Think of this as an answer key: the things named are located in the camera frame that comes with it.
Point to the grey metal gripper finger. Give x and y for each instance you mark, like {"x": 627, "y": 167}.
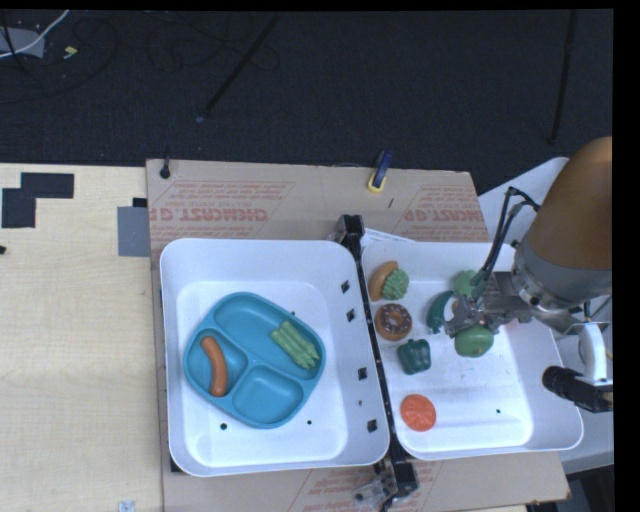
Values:
{"x": 486, "y": 322}
{"x": 459, "y": 317}

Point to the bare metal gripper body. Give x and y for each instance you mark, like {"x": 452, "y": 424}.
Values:
{"x": 505, "y": 300}

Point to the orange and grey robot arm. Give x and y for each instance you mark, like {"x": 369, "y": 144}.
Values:
{"x": 575, "y": 210}

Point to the dark green chili pepper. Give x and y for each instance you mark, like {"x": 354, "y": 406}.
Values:
{"x": 437, "y": 312}

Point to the green apple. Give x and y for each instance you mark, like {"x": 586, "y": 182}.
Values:
{"x": 472, "y": 344}

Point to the light green vegetable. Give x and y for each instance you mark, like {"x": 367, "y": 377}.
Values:
{"x": 464, "y": 282}

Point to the dark green bell pepper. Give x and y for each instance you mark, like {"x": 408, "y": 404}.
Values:
{"x": 414, "y": 356}

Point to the brown doughnut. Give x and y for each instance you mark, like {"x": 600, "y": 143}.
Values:
{"x": 393, "y": 322}

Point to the light green lettuce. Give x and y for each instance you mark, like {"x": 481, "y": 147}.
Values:
{"x": 396, "y": 285}

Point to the white plastic tray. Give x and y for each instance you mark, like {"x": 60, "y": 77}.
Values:
{"x": 475, "y": 400}
{"x": 320, "y": 430}

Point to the thin black rod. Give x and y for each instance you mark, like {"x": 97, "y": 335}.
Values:
{"x": 376, "y": 345}

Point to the brown bread bun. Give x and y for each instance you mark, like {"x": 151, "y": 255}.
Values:
{"x": 377, "y": 282}

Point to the orange slice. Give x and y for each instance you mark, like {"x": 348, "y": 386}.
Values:
{"x": 418, "y": 413}

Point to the white paper sheet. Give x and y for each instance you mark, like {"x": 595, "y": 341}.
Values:
{"x": 385, "y": 236}

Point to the green asparagus bunch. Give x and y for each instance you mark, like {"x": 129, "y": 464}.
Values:
{"x": 296, "y": 345}

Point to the brown cardboard board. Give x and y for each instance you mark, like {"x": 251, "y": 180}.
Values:
{"x": 280, "y": 210}

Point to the blue divided plate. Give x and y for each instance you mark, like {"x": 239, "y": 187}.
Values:
{"x": 260, "y": 395}

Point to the orange sausage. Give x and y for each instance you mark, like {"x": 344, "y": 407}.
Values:
{"x": 218, "y": 365}

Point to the black cylinder on white bracket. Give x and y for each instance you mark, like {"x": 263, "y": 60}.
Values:
{"x": 565, "y": 382}

